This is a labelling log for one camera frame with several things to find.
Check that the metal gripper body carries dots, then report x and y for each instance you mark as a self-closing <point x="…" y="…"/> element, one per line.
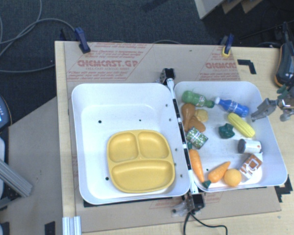
<point x="287" y="104"/>

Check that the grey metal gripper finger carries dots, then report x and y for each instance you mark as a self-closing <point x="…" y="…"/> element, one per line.
<point x="265" y="104"/>
<point x="259" y="115"/>

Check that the white plastic tray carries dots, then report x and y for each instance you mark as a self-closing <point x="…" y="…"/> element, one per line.
<point x="127" y="106"/>
<point x="264" y="131"/>

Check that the yellow corn cob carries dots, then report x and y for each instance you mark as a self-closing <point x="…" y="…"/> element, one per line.
<point x="241" y="125"/>

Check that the blue bottle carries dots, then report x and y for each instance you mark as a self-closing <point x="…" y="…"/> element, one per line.
<point x="232" y="106"/>

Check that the white can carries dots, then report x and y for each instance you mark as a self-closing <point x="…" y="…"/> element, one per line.
<point x="252" y="146"/>

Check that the dark green broccoli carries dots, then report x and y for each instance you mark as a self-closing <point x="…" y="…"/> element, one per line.
<point x="226" y="131"/>

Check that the white and orange carton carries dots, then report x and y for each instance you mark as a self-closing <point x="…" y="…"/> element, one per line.
<point x="251" y="166"/>

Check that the yellow round toy food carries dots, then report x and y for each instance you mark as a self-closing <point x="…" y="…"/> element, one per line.
<point x="202" y="115"/>

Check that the brown bread piece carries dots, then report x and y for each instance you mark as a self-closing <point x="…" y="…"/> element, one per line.
<point x="197" y="125"/>

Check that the green can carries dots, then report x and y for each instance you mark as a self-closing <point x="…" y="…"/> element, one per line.
<point x="196" y="138"/>

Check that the orange ball fruit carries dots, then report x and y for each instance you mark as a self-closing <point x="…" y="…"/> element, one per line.
<point x="232" y="177"/>

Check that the green bottle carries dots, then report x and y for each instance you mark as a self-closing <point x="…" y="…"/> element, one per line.
<point x="193" y="99"/>

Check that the orange carrot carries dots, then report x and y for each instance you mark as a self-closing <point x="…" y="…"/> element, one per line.
<point x="218" y="172"/>
<point x="196" y="163"/>

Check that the brown chicken drumstick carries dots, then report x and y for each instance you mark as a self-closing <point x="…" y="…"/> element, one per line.
<point x="187" y="111"/>

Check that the thin black and white rod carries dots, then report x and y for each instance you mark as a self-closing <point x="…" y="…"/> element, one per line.
<point x="177" y="111"/>

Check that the brown cardboard board red print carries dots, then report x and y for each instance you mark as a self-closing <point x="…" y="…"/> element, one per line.
<point x="142" y="57"/>

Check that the yellow divided plate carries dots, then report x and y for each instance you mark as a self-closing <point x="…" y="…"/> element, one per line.
<point x="142" y="175"/>

